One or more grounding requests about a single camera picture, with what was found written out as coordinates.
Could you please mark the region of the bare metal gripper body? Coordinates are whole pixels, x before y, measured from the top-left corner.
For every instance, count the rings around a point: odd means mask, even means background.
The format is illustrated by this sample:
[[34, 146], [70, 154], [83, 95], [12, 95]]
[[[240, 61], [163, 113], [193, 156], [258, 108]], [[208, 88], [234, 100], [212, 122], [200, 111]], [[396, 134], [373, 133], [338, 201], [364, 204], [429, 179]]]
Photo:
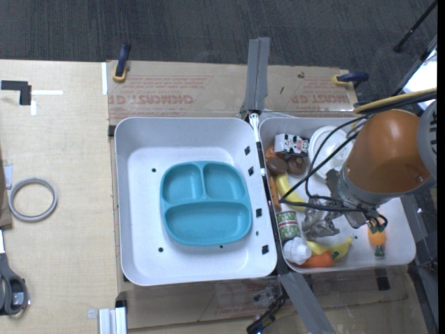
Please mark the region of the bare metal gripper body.
[[341, 171], [329, 170], [326, 185], [332, 198], [330, 202], [337, 209], [336, 212], [344, 215], [352, 228], [358, 229], [363, 226], [367, 220], [363, 211], [359, 210], [361, 203], [348, 188]]

